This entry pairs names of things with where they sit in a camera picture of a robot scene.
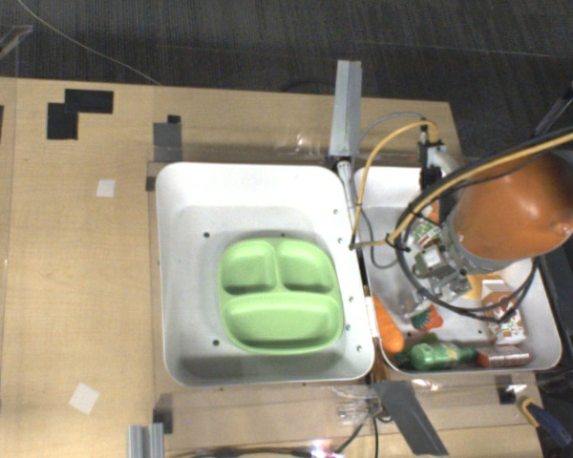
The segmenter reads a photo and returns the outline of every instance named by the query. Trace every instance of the white square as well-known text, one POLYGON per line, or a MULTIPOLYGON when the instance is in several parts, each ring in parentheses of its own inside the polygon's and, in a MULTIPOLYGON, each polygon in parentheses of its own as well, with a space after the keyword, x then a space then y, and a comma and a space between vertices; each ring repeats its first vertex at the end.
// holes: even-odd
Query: white square
POLYGON ((89 415, 92 413, 98 397, 99 392, 97 390, 93 390, 85 384, 78 384, 69 404, 75 409, 89 415))
POLYGON ((114 197, 115 196, 115 179, 101 179, 97 184, 97 197, 114 197))

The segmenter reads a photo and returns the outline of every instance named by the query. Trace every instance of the green plate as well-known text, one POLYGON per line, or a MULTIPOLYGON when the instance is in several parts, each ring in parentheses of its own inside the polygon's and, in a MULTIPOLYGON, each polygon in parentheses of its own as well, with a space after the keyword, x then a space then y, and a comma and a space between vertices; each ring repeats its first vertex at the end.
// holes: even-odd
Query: green plate
POLYGON ((219 267, 221 319, 238 347, 302 354, 333 344, 344 313, 335 268, 317 245, 249 239, 229 246, 219 267))

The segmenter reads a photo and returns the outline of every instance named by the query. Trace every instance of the black floor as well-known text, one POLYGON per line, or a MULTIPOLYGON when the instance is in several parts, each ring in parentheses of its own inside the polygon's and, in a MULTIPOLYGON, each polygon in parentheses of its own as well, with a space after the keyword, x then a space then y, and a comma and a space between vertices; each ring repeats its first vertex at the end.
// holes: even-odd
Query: black floor
MULTIPOLYGON (((528 137, 573 78, 573 0, 22 1, 164 85, 330 94, 336 60, 361 60, 365 96, 449 101, 469 156, 528 137)), ((12 25, 34 26, 21 76, 149 82, 0 0, 12 25)), ((546 404, 571 419, 567 400, 546 404)))

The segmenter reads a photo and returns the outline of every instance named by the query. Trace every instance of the wooden surface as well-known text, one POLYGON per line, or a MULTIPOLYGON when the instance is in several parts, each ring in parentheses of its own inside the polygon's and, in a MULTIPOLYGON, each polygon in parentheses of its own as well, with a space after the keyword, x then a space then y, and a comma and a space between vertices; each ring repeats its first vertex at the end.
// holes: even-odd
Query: wooden surface
MULTIPOLYGON (((332 99, 0 79, 0 104, 6 106, 0 232, 8 231, 10 220, 10 238, 0 244, 0 458, 124 456, 128 425, 151 421, 154 358, 160 363, 153 350, 145 192, 153 122, 181 116, 185 158, 316 162, 327 145, 332 99), (115 91, 115 110, 81 114, 78 141, 49 141, 47 103, 63 102, 66 88, 115 91), (105 178, 116 180, 113 198, 96 196, 105 178), (89 415, 69 406, 79 383, 99 392, 89 415)), ((362 123, 402 110, 435 120, 449 149, 458 152, 445 103, 365 99, 362 123)), ((401 123, 382 124, 364 146, 401 123)), ((394 149, 411 152, 413 136, 400 137, 394 149)), ((538 397, 533 381, 525 383, 538 397)), ((422 392, 420 399, 454 456, 489 456, 484 446, 491 440, 495 456, 509 447, 518 456, 541 455, 534 429, 514 406, 498 405, 491 381, 443 385, 454 391, 422 392), (480 386, 481 393, 475 390, 480 386), (463 387, 464 394, 456 392, 463 387)), ((199 392, 179 398, 185 399, 181 412, 195 409, 203 416, 199 429, 221 435, 224 429, 213 424, 227 407, 204 406, 207 395, 199 392)), ((266 425, 271 431, 289 422, 266 425)), ((355 440, 349 456, 370 456, 369 432, 355 440)), ((410 456, 394 425, 381 432, 380 456, 389 456, 387 450, 410 456)))

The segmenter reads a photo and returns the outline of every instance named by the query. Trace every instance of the yellow cable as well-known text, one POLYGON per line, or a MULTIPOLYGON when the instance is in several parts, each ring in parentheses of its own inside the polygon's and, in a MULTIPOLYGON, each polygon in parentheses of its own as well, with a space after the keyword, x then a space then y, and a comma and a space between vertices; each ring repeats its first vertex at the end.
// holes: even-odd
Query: yellow cable
POLYGON ((416 122, 412 122, 407 124, 395 131, 392 131, 388 134, 384 139, 382 139, 375 148, 371 151, 370 157, 367 159, 367 163, 365 164, 365 169, 363 170, 363 177, 361 178, 361 188, 359 191, 359 196, 356 201, 356 211, 354 213, 354 223, 352 225, 352 242, 354 242, 356 238, 356 231, 359 228, 359 220, 361 219, 361 207, 363 205, 363 195, 365 193, 365 184, 367 183, 367 175, 370 171, 371 164, 375 159, 376 155, 380 152, 380 150, 386 146, 391 140, 393 140, 398 135, 402 135, 403 133, 408 132, 410 129, 415 127, 422 127, 422 126, 429 126, 429 140, 431 142, 438 142, 439 141, 439 130, 434 122, 430 120, 418 120, 416 122))
POLYGON ((407 226, 410 224, 410 222, 412 222, 412 220, 414 220, 415 214, 419 213, 424 208, 425 205, 427 205, 428 203, 435 200, 443 192, 450 189, 451 187, 453 187, 457 183, 460 183, 463 179, 471 177, 477 173, 484 172, 486 170, 494 168, 495 166, 499 166, 500 164, 506 163, 508 161, 512 161, 514 159, 519 159, 519 158, 524 157, 524 156, 531 156, 531 155, 534 155, 536 153, 540 153, 542 151, 547 151, 549 149, 555 148, 556 146, 560 146, 561 144, 564 144, 564 143, 570 142, 570 141, 573 141, 573 133, 564 135, 562 137, 557 137, 556 139, 549 140, 547 142, 544 142, 543 144, 538 144, 537 146, 532 146, 530 148, 527 148, 527 149, 524 149, 521 151, 516 151, 516 152, 514 152, 510 155, 507 155, 507 156, 499 157, 499 158, 495 159, 494 161, 490 161, 489 163, 479 165, 477 168, 475 168, 469 172, 458 175, 454 179, 448 181, 445 185, 442 185, 440 188, 438 188, 437 190, 435 190, 434 192, 432 192, 431 194, 429 194, 428 196, 426 196, 425 198, 420 200, 416 205, 414 205, 411 209, 411 213, 405 217, 405 219, 395 228, 394 232, 392 234, 390 234, 389 236, 387 236, 386 239, 377 240, 377 241, 359 242, 357 244, 354 244, 353 247, 358 248, 358 247, 372 246, 372 245, 378 246, 381 244, 385 244, 386 242, 395 242, 397 237, 407 228, 407 226))

